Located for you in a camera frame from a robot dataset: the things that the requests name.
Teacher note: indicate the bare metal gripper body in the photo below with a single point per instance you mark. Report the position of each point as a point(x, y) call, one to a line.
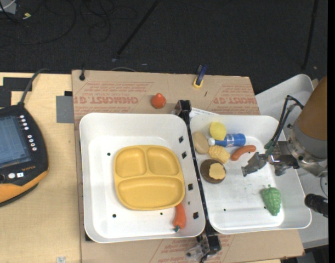
point(307, 165)

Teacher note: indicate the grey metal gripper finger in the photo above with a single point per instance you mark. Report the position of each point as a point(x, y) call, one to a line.
point(253, 164)
point(280, 169)

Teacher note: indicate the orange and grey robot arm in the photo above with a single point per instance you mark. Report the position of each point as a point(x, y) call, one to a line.
point(312, 114)

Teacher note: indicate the orange sausage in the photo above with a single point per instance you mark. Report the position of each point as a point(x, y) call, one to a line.
point(242, 152)

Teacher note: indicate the blue bottle with white cap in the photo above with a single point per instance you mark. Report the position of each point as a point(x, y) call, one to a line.
point(234, 140)

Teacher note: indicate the green grapes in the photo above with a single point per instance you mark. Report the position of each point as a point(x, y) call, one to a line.
point(272, 200)

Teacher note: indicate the yellow corn cob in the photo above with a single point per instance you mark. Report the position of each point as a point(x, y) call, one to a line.
point(219, 153)

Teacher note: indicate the white plastic tray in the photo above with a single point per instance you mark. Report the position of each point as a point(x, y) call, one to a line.
point(101, 196)
point(244, 201)

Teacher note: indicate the yellow lemon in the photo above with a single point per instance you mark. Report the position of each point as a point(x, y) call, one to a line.
point(217, 130)

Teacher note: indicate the beige bread roll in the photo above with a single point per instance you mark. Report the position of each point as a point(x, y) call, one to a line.
point(201, 142)

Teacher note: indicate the thin black rod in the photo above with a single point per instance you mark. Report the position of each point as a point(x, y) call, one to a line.
point(196, 160)

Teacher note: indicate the white printed paper strip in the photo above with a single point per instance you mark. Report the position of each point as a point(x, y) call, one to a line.
point(204, 111)

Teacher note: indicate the orange carrot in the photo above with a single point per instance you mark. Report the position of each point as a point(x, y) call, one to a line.
point(180, 218)

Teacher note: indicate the yellow divided plate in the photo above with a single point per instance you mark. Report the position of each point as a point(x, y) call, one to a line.
point(148, 186)

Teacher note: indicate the red-orange toy fruit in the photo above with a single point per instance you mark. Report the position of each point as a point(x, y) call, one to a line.
point(158, 100)

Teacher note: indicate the brown cardboard board red print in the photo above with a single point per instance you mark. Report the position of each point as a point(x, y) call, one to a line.
point(123, 97)

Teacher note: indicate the black cylinder on white bracket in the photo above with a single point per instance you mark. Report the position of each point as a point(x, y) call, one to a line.
point(316, 203)

